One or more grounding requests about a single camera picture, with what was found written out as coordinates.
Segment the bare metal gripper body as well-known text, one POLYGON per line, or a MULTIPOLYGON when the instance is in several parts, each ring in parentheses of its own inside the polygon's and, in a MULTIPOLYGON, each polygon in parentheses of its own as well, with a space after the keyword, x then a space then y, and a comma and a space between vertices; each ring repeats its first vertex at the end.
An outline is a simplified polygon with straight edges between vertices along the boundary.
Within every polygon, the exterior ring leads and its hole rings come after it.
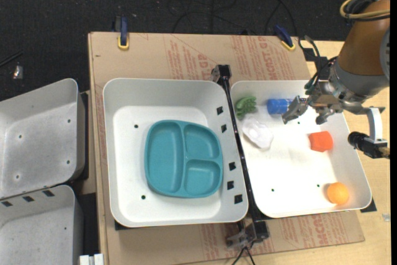
POLYGON ((348 109, 351 106, 351 92, 337 80, 319 80, 306 90, 306 104, 320 109, 348 109))

